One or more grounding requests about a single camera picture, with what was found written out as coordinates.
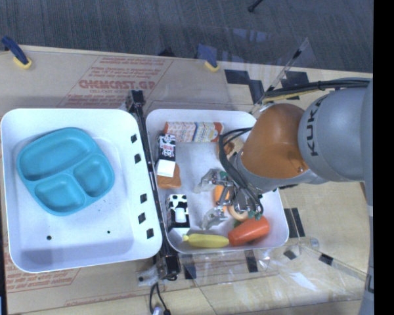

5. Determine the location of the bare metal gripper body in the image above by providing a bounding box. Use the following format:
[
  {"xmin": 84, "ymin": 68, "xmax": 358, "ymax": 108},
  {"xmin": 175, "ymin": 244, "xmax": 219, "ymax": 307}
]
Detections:
[{"xmin": 228, "ymin": 186, "xmax": 264, "ymax": 214}]

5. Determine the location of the tan doughnut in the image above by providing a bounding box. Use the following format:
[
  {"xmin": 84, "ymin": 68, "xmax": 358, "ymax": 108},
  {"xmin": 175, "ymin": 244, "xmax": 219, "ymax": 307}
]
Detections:
[{"xmin": 227, "ymin": 203, "xmax": 251, "ymax": 223}]

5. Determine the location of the yellow banana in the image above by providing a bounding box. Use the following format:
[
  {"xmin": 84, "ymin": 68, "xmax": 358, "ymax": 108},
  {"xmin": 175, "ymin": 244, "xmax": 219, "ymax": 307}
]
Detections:
[{"xmin": 182, "ymin": 233, "xmax": 230, "ymax": 249}]

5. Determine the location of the white plastic tray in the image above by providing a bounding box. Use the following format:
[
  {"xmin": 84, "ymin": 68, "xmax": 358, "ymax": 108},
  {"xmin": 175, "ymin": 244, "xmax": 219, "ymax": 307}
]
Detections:
[
  {"xmin": 0, "ymin": 108, "xmax": 164, "ymax": 274},
  {"xmin": 145, "ymin": 108, "xmax": 290, "ymax": 255}
]

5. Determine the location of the orange carrot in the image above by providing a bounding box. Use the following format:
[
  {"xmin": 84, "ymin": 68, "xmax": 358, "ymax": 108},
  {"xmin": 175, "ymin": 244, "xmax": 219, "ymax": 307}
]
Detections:
[{"xmin": 227, "ymin": 215, "xmax": 271, "ymax": 247}]

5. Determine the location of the black and white cow carton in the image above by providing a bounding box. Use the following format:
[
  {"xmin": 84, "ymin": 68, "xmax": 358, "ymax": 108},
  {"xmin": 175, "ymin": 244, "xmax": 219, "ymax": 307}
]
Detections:
[
  {"xmin": 165, "ymin": 194, "xmax": 192, "ymax": 238},
  {"xmin": 155, "ymin": 134, "xmax": 178, "ymax": 179}
]

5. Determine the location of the orange bread slice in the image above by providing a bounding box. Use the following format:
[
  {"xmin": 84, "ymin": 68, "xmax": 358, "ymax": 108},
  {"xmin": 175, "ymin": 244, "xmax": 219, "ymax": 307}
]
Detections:
[{"xmin": 156, "ymin": 162, "xmax": 183, "ymax": 190}]

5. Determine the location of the orange and white juice carton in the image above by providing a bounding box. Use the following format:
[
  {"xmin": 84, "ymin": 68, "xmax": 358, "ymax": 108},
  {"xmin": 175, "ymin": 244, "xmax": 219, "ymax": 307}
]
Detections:
[{"xmin": 163, "ymin": 121, "xmax": 225, "ymax": 144}]

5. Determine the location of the thin black rod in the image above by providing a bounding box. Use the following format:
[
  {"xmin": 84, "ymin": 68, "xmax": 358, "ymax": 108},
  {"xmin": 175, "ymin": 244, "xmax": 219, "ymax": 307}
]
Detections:
[{"xmin": 135, "ymin": 106, "xmax": 172, "ymax": 259}]

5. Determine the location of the blue divided plate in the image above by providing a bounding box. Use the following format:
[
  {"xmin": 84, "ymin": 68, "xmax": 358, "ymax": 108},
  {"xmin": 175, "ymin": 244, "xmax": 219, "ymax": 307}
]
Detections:
[{"xmin": 16, "ymin": 127, "xmax": 116, "ymax": 217}]

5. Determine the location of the brown cardboard board red print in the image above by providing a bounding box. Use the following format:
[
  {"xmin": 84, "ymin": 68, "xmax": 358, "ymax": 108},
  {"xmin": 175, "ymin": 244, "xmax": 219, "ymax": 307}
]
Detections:
[{"xmin": 0, "ymin": 45, "xmax": 232, "ymax": 315}]

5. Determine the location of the black block with thin wires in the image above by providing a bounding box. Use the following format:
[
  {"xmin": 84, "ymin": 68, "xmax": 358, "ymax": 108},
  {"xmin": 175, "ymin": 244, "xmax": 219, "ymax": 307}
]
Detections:
[
  {"xmin": 125, "ymin": 89, "xmax": 147, "ymax": 112},
  {"xmin": 155, "ymin": 252, "xmax": 182, "ymax": 280}
]

